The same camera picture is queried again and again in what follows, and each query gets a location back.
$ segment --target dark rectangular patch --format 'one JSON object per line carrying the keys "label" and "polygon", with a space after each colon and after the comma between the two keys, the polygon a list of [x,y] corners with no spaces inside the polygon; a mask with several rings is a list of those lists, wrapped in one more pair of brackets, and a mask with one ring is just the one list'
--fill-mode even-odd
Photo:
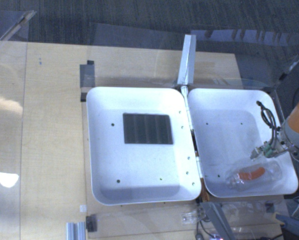
{"label": "dark rectangular patch", "polygon": [[125,144],[173,144],[170,117],[165,114],[123,114]]}

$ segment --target clear plastic bottle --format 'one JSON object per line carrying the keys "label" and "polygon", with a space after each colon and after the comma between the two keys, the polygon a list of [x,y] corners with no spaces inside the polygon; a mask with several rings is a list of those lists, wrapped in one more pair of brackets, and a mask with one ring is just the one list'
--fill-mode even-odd
{"label": "clear plastic bottle", "polygon": [[280,165],[276,161],[270,161],[230,170],[226,174],[226,184],[230,189],[244,191],[281,178]]}

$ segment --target black rectangle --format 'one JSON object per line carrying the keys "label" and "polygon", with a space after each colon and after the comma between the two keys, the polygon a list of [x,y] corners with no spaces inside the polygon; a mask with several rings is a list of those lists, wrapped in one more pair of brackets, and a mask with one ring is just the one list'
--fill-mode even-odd
{"label": "black rectangle", "polygon": [[123,114],[125,144],[173,144],[166,114]]}

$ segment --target white plastic tray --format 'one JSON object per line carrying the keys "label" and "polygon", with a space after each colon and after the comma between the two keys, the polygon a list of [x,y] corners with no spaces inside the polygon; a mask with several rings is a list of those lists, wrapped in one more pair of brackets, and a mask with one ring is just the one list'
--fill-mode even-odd
{"label": "white plastic tray", "polygon": [[[271,130],[263,122],[256,101],[262,102],[273,112],[279,126],[273,100],[263,91],[197,88],[188,95],[205,185],[216,197],[286,195],[298,188],[298,179],[288,152],[277,158],[250,160],[253,148],[271,138]],[[244,191],[227,187],[225,178],[230,168],[269,161],[279,164],[282,171],[280,180]]]}
{"label": "white plastic tray", "polygon": [[[173,144],[125,144],[123,114],[169,115]],[[183,96],[96,87],[87,95],[92,192],[105,205],[187,201],[201,192]]]}

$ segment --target white sticker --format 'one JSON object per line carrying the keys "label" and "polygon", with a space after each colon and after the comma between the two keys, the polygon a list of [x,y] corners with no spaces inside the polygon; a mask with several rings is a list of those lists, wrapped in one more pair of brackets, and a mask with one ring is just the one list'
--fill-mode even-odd
{"label": "white sticker", "polygon": [[79,211],[81,213],[86,213],[88,211],[88,207],[86,206],[86,204],[82,204],[79,206]]}

